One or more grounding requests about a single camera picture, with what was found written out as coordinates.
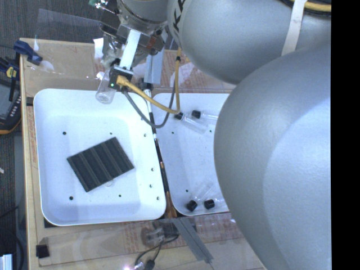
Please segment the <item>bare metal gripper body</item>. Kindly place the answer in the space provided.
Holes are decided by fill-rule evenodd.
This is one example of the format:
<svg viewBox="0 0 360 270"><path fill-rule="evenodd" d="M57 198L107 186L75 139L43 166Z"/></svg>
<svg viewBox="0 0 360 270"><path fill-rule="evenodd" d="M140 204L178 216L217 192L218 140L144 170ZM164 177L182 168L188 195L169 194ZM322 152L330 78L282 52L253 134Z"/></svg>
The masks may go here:
<svg viewBox="0 0 360 270"><path fill-rule="evenodd" d="M108 39L126 44L131 30L140 32L138 50L155 55L164 48L168 0L102 0L100 29Z"/></svg>

